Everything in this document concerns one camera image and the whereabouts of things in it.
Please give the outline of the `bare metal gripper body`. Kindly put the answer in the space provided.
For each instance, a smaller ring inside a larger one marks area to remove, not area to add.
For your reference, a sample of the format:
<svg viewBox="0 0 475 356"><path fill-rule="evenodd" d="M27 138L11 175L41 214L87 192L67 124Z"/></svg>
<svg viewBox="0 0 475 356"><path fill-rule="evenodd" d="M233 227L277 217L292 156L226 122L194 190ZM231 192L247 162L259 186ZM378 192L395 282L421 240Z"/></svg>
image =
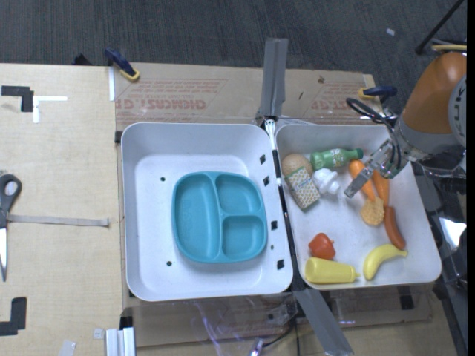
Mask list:
<svg viewBox="0 0 475 356"><path fill-rule="evenodd" d="M394 179L411 160L412 147L401 131L393 131L389 138L371 155L365 166L378 171L385 179Z"/></svg>

